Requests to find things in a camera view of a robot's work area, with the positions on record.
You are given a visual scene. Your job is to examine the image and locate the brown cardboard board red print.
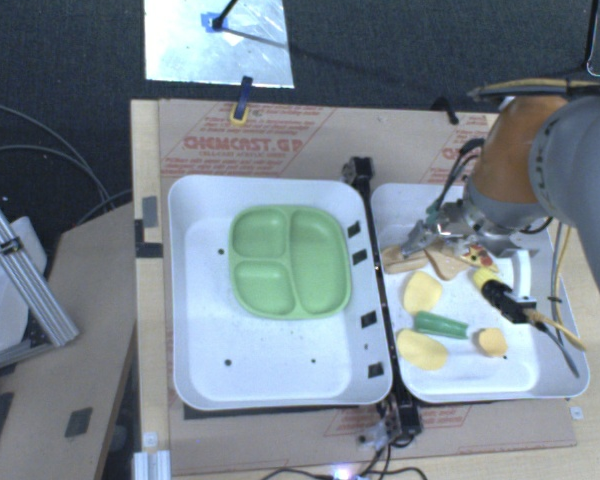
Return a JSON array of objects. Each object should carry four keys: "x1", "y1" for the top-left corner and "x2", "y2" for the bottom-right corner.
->
[{"x1": 157, "y1": 98, "x2": 579, "y2": 477}]

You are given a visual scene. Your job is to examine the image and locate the thin black rod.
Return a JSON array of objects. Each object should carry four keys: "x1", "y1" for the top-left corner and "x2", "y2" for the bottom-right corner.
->
[{"x1": 357, "y1": 177, "x2": 411, "y2": 419}]

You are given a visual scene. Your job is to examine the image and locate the white plastic tray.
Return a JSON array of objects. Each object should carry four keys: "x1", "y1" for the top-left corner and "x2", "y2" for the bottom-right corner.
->
[
  {"x1": 167, "y1": 174, "x2": 394, "y2": 412},
  {"x1": 369, "y1": 182, "x2": 592, "y2": 403}
]

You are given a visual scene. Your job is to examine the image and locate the yellow potato chip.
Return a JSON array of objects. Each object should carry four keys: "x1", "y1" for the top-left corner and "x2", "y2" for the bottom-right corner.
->
[
  {"x1": 395, "y1": 328, "x2": 450, "y2": 372},
  {"x1": 402, "y1": 269, "x2": 444, "y2": 316}
]

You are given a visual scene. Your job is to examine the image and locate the tan bread slice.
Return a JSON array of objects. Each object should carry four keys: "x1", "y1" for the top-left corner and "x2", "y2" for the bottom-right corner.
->
[
  {"x1": 423, "y1": 246, "x2": 472, "y2": 282},
  {"x1": 381, "y1": 245, "x2": 430, "y2": 276}
]

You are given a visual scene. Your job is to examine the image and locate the yellow round biscuit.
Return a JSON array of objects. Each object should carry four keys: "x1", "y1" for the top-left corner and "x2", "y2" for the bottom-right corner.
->
[{"x1": 472, "y1": 327, "x2": 509, "y2": 359}]

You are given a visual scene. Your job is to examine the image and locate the pizza slice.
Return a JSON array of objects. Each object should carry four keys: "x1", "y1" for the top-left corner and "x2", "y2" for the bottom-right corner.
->
[{"x1": 458, "y1": 242, "x2": 502, "y2": 275}]

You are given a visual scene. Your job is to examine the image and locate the green divided plate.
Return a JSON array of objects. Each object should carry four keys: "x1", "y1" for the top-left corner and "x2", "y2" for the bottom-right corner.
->
[{"x1": 228, "y1": 204, "x2": 354, "y2": 320}]

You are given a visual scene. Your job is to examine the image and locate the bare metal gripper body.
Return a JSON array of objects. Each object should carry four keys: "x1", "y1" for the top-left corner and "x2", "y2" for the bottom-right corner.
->
[{"x1": 426, "y1": 201, "x2": 487, "y2": 243}]

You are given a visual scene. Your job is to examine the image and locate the black cylinder on white bracket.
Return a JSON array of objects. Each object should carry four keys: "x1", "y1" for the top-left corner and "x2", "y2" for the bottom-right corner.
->
[{"x1": 481, "y1": 245, "x2": 540, "y2": 325}]

